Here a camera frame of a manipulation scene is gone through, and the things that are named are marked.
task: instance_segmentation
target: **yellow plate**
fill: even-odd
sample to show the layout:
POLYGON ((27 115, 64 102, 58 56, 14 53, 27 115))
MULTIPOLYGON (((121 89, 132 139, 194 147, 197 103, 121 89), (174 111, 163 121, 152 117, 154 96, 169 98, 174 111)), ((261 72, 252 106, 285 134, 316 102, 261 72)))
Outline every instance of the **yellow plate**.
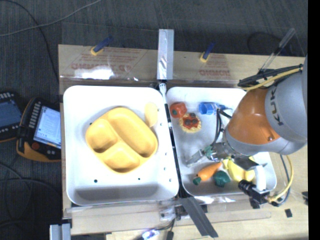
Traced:
POLYGON ((158 149, 158 140, 132 110, 116 107, 95 120, 85 133, 93 153, 113 172, 129 173, 158 149))

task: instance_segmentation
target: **handheld device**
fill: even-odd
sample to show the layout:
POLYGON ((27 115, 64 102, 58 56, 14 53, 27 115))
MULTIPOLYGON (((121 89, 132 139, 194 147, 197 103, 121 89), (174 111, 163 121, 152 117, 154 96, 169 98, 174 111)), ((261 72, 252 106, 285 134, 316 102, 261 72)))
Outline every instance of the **handheld device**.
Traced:
POLYGON ((59 107, 36 97, 26 106, 19 125, 16 150, 19 155, 39 162, 61 160, 59 107))
POLYGON ((21 102, 16 93, 0 92, 0 142, 16 138, 22 111, 21 102))

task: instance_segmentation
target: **orange carrot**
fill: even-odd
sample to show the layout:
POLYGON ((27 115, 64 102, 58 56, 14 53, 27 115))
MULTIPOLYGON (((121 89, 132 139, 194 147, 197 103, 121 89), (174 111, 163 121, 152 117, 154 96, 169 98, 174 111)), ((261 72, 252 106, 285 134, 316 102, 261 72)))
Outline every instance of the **orange carrot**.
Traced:
POLYGON ((220 166, 222 165, 222 162, 217 162, 217 163, 213 163, 210 164, 209 166, 201 169, 198 174, 197 177, 193 179, 193 183, 195 185, 198 185, 201 181, 207 181, 210 177, 212 177, 216 171, 220 168, 220 166))

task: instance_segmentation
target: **yellow cable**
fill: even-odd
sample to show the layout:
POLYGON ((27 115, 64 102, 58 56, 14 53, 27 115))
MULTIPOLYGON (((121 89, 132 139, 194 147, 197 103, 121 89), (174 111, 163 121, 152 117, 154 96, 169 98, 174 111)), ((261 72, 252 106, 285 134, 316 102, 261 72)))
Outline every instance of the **yellow cable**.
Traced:
POLYGON ((271 81, 274 81, 274 80, 276 80, 276 79, 285 77, 285 76, 287 76, 287 75, 291 75, 291 74, 296 73, 296 72, 298 72, 298 71, 300 71, 300 68, 292 69, 292 70, 289 70, 289 71, 286 71, 286 72, 277 74, 277 75, 275 75, 274 77, 271 77, 271 78, 269 78, 268 80, 266 80, 266 81, 264 81, 264 82, 258 83, 258 84, 256 84, 256 85, 250 86, 250 87, 243 87, 242 89, 243 89, 243 90, 246 90, 246 91, 250 91, 250 90, 253 90, 253 89, 262 87, 262 86, 264 86, 265 84, 267 84, 267 83, 269 83, 269 82, 271 82, 271 81))
POLYGON ((271 202, 274 202, 274 201, 277 201, 280 197, 282 197, 286 192, 288 192, 288 189, 290 188, 293 180, 294 180, 294 167, 292 165, 292 162, 291 162, 291 159, 289 158, 289 156, 287 155, 286 158, 288 159, 289 161, 289 164, 290 164, 290 170, 291 170, 291 173, 290 173, 290 180, 288 182, 288 184, 286 185, 286 187, 278 194, 275 194, 275 195, 272 195, 272 196, 269 196, 268 197, 268 202, 271 203, 271 202))

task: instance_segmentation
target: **white cable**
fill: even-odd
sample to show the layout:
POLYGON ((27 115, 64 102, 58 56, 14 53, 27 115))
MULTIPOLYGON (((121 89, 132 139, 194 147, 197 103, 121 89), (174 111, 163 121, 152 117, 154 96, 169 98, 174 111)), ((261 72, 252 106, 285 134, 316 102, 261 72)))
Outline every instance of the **white cable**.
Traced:
POLYGON ((49 26, 49 25, 53 25, 55 23, 61 22, 61 21, 65 20, 65 19, 69 18, 70 16, 74 15, 75 13, 77 13, 77 12, 79 12, 79 11, 85 9, 85 8, 88 8, 90 6, 93 6, 96 3, 99 3, 100 1, 102 1, 102 0, 97 0, 97 1, 94 1, 92 3, 89 3, 89 4, 87 4, 87 5, 83 6, 83 7, 75 10, 74 12, 70 13, 69 15, 64 16, 64 17, 62 17, 60 19, 57 19, 57 20, 55 20, 53 22, 45 23, 45 24, 41 24, 41 25, 36 25, 36 26, 31 26, 31 27, 27 27, 27 28, 23 28, 23 29, 20 29, 20 30, 11 32, 11 33, 0 34, 0 37, 6 37, 6 36, 14 35, 14 34, 17 34, 17 33, 23 32, 23 31, 27 31, 27 30, 32 30, 32 29, 36 29, 36 28, 40 28, 40 27, 46 27, 46 26, 49 26))

